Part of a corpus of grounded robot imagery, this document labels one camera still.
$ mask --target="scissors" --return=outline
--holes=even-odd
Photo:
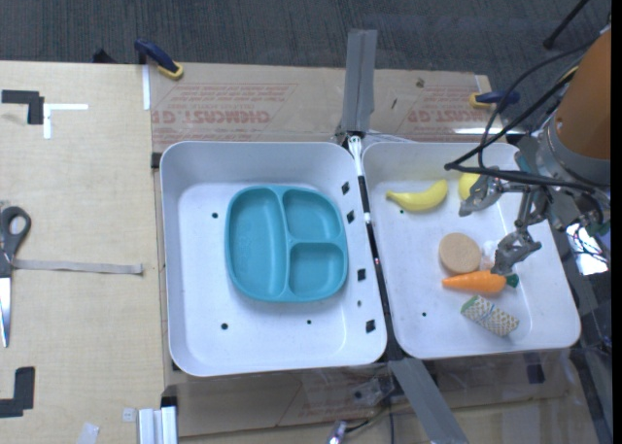
[[[14,231],[16,225],[21,228]],[[4,347],[9,346],[11,333],[11,275],[13,257],[30,229],[30,217],[21,208],[12,206],[0,213],[0,335]]]

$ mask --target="white tray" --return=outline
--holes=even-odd
[[[514,230],[518,213],[521,195],[507,193],[488,209],[458,216],[460,173],[445,171],[443,165],[473,147],[378,143],[363,153],[370,212],[397,341],[406,353],[420,359],[568,347],[580,334],[580,319],[547,222],[529,227],[542,248],[515,266],[518,288],[506,287],[491,297],[521,322],[506,337],[498,337],[460,314],[472,293],[441,285],[447,274],[438,259],[438,243],[444,235],[462,232],[480,245],[500,240]],[[516,152],[510,145],[493,144],[486,149],[484,161],[517,169]],[[440,178],[448,181],[447,198],[427,213],[401,213],[385,196],[388,189],[419,191]]]
[[[362,365],[382,356],[387,330],[357,173],[345,149],[330,143],[182,142],[162,156],[160,178],[169,348],[182,370],[216,376]],[[238,190],[265,184],[319,190],[340,209],[349,265],[345,285],[332,297],[263,302],[229,280],[228,203]]]

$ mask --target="dark floor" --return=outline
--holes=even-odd
[[[141,36],[181,62],[345,66],[347,32],[379,30],[377,68],[487,75],[495,89],[541,60],[598,35],[611,0],[0,0],[0,59],[89,61],[104,49],[136,62]],[[519,87],[526,108],[559,78],[566,57]]]

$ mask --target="banana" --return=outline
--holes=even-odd
[[[477,173],[463,173],[458,180],[458,193],[460,194],[460,198],[463,200],[467,200],[470,196],[470,188],[473,186],[479,175]]]
[[[423,191],[394,192],[387,190],[387,198],[406,211],[426,211],[440,204],[447,195],[447,181],[438,180]]]

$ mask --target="blue and yellow clamp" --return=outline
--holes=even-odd
[[[155,43],[145,40],[144,38],[137,38],[134,42],[134,49],[136,49],[140,55],[141,64],[146,62],[145,56],[148,55],[157,62],[157,70],[167,78],[179,80],[184,74],[184,68],[181,64],[170,58],[168,53],[163,51]]]
[[[474,92],[468,97],[468,104],[470,107],[475,109],[486,109],[490,107],[491,104],[497,104],[501,102],[505,92],[503,90],[499,91],[489,91],[488,93],[477,93]],[[505,99],[505,105],[515,104],[521,99],[521,95],[518,91],[510,91]]]

